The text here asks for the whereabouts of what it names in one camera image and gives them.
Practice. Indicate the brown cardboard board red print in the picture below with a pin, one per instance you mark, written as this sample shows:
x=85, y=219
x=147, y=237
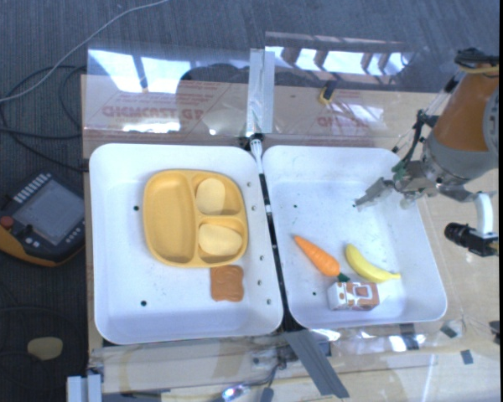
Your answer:
x=461, y=291

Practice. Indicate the brown bread slice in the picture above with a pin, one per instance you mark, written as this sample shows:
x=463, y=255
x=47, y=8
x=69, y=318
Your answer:
x=227, y=284

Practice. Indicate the white and brown carton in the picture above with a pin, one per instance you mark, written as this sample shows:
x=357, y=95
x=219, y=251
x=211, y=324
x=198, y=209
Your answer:
x=352, y=296

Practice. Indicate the yellow divided plate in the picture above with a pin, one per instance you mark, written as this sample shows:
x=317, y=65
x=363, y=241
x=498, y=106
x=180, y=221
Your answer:
x=167, y=220

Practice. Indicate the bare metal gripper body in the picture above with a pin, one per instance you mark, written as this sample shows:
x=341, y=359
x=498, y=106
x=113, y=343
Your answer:
x=419, y=179

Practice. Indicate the yellow banana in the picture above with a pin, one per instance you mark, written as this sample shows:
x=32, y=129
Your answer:
x=362, y=265

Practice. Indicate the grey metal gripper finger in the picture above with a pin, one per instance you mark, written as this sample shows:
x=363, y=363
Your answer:
x=375, y=192
x=408, y=202

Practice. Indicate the white plastic tray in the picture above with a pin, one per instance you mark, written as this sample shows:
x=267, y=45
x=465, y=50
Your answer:
x=121, y=241
x=335, y=191

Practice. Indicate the orange carrot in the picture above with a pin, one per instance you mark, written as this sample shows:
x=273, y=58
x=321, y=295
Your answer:
x=318, y=257

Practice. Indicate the black cylinder on white bracket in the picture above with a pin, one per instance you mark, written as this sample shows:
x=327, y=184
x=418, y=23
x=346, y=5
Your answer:
x=473, y=235

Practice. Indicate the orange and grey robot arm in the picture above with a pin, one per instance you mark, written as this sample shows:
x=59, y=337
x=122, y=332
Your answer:
x=465, y=115

